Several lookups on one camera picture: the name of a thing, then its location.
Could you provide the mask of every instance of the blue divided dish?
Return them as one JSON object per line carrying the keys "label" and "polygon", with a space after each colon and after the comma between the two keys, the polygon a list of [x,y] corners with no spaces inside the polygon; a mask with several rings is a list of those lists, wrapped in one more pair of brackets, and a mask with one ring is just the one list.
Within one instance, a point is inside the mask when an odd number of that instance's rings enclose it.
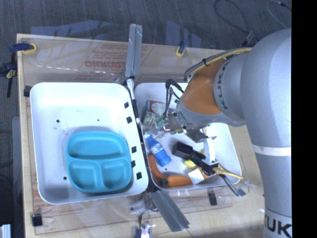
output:
{"label": "blue divided dish", "polygon": [[66,145],[70,182],[83,192],[114,192],[131,181],[132,166],[126,140],[111,131],[84,131]]}

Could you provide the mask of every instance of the gray carpet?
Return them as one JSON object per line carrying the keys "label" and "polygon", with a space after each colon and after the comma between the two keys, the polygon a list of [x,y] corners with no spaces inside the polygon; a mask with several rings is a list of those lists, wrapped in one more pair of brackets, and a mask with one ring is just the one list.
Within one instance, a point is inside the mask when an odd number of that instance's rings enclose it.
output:
{"label": "gray carpet", "polygon": [[[10,61],[17,33],[126,41],[130,23],[143,26],[143,43],[177,46],[190,36],[189,47],[232,49],[251,31],[256,42],[291,27],[291,7],[292,0],[0,0],[0,62]],[[1,77],[1,131],[18,116],[17,79],[10,98],[7,84]],[[11,134],[0,133],[0,225],[12,222],[11,144]]]}

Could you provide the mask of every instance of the robotic arm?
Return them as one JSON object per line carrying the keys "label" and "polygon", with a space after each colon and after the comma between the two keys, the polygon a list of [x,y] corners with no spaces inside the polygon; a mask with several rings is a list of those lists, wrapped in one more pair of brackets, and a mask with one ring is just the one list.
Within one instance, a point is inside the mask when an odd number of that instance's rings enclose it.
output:
{"label": "robotic arm", "polygon": [[188,86],[169,119],[196,142],[213,122],[246,125],[264,185],[264,237],[292,237],[291,29],[204,64],[185,73]]}

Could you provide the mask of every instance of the bottle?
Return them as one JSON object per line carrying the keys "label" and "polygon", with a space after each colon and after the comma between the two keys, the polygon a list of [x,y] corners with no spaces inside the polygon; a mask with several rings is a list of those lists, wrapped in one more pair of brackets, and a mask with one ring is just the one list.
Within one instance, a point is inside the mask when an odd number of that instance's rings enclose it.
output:
{"label": "bottle", "polygon": [[153,139],[151,135],[146,137],[146,140],[149,144],[149,149],[151,153],[154,155],[155,159],[161,167],[165,166],[171,161],[171,158],[167,155],[162,145],[155,139]]}

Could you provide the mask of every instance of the hole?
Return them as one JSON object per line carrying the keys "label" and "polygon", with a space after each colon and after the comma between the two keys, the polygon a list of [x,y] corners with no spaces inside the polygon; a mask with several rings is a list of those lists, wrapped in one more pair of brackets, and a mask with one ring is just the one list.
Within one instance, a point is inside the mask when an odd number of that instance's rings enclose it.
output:
{"label": "hole", "polygon": [[127,122],[128,123],[132,122],[132,118],[131,117],[127,117]]}
{"label": "hole", "polygon": [[141,179],[141,178],[142,178],[142,174],[141,174],[141,172],[138,172],[138,173],[137,173],[137,180],[138,180],[138,179]]}

